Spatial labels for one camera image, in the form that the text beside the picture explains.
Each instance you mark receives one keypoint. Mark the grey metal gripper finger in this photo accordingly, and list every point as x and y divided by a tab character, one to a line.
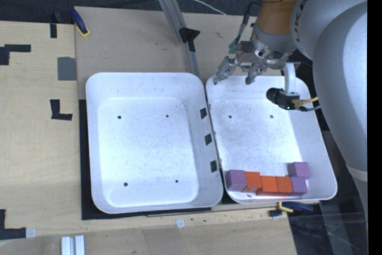
223	71
253	74

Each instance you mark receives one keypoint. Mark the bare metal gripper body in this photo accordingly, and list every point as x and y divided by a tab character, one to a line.
247	54

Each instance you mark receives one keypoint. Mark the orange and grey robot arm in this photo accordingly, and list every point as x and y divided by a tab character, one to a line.
337	38

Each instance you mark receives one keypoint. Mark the white plastic tray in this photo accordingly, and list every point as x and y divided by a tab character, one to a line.
149	143
256	137

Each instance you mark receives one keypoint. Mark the pale wood board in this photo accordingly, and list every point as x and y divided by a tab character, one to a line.
125	44

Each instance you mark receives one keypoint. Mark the orange cube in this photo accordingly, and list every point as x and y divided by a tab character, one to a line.
284	184
253	179
269	183

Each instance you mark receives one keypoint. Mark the purple cube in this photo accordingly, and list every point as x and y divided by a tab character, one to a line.
235	178
299	185
299	169

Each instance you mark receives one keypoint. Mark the black cylinder on white bracket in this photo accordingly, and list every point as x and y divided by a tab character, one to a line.
279	97

